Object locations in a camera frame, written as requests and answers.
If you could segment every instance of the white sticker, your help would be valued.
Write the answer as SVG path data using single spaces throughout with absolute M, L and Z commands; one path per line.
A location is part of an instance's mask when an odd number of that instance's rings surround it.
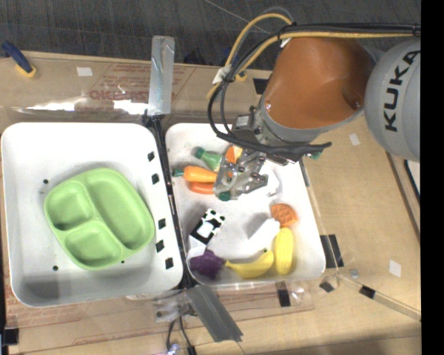
M 390 260 L 389 271 L 390 274 L 393 274 L 394 276 L 397 277 L 401 277 L 401 265 L 393 260 Z
M 92 69 L 90 67 L 77 67 L 77 75 L 79 76 L 93 76 Z
M 350 134 L 350 141 L 354 146 L 360 145 L 360 139 L 358 139 L 357 135 L 355 133 Z

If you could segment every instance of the toy banana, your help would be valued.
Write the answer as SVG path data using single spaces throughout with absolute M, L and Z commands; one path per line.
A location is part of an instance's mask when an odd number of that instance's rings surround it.
M 288 228 L 281 228 L 275 237 L 275 268 L 280 275 L 286 275 L 293 261 L 294 238 Z
M 268 250 L 261 255 L 256 261 L 250 263 L 232 263 L 226 261 L 225 265 L 244 279 L 254 279 L 265 274 L 273 265 L 275 261 L 275 254 L 273 251 Z

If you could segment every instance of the green plate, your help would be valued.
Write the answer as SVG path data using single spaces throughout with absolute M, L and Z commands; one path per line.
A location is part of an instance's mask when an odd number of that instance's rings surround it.
M 46 218 L 75 264 L 102 269 L 145 247 L 155 223 L 130 182 L 114 169 L 93 169 L 50 190 Z

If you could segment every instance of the dark floor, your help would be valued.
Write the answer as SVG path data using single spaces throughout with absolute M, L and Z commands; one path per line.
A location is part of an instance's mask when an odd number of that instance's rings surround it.
M 192 53 L 217 65 L 247 22 L 274 6 L 298 24 L 421 23 L 421 0 L 0 0 L 0 56 L 9 40 L 23 50 L 148 60 L 151 38 L 164 35 L 175 38 L 175 61 Z M 262 23 L 249 40 L 270 25 Z M 394 42 L 371 45 L 387 50 Z M 269 70 L 272 61 L 268 51 L 254 67 Z

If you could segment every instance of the orange cookie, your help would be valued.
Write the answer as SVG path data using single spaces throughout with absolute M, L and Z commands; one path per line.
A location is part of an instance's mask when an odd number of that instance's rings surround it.
M 273 218 L 280 222 L 281 227 L 289 227 L 298 221 L 295 210 L 288 204 L 274 204 L 270 206 L 270 211 Z

